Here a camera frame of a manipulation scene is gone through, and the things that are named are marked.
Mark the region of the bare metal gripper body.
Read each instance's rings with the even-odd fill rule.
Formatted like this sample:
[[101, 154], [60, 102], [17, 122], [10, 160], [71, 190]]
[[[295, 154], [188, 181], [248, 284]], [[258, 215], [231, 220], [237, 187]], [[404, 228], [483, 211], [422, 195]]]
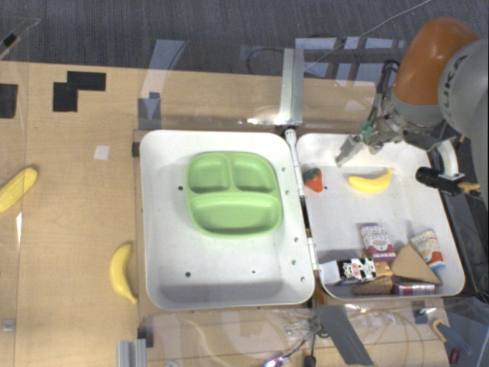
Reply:
[[369, 147], [383, 147], [388, 142], [403, 141], [405, 127], [406, 120], [392, 112], [367, 119], [361, 125], [361, 138]]

